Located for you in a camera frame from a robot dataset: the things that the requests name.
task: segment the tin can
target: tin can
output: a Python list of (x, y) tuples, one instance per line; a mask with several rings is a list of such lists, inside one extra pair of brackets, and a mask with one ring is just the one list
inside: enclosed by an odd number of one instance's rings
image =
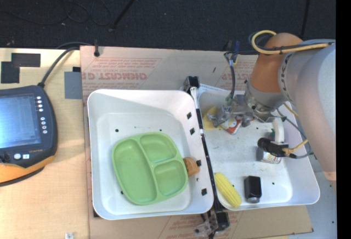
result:
[(274, 155), (270, 154), (269, 152), (266, 152), (260, 148), (257, 149), (256, 158), (258, 161), (272, 163), (272, 164), (279, 164), (281, 161), (281, 157), (274, 156)]

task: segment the yellow corn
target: yellow corn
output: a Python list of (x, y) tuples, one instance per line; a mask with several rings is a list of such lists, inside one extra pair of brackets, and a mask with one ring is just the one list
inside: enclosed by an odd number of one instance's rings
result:
[(237, 207), (241, 204), (240, 195), (237, 193), (225, 175), (222, 173), (215, 173), (214, 181), (216, 182), (217, 189), (232, 206)]

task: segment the button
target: button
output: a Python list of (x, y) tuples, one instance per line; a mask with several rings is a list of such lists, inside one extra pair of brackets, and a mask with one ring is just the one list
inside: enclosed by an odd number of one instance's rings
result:
[(4, 155), (2, 156), (2, 160), (4, 161), (4, 162), (8, 162), (8, 161), (10, 161), (10, 155), (8, 154), (8, 153), (4, 153)]
[(19, 160), (22, 158), (22, 155), (20, 153), (16, 153), (13, 158), (15, 158), (16, 160)]

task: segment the black carpet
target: black carpet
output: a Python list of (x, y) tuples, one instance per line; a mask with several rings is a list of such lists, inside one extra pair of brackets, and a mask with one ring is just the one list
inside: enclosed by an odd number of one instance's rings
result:
[(100, 46), (222, 50), (228, 40), (251, 49), (250, 34), (290, 32), (336, 38), (336, 0), (0, 0), (0, 47)]

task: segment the green plate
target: green plate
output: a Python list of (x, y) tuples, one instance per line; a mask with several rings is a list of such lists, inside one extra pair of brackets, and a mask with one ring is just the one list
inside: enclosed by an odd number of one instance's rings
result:
[(112, 149), (112, 163), (123, 194), (134, 204), (148, 205), (181, 193), (188, 174), (174, 141), (151, 132), (124, 138)]

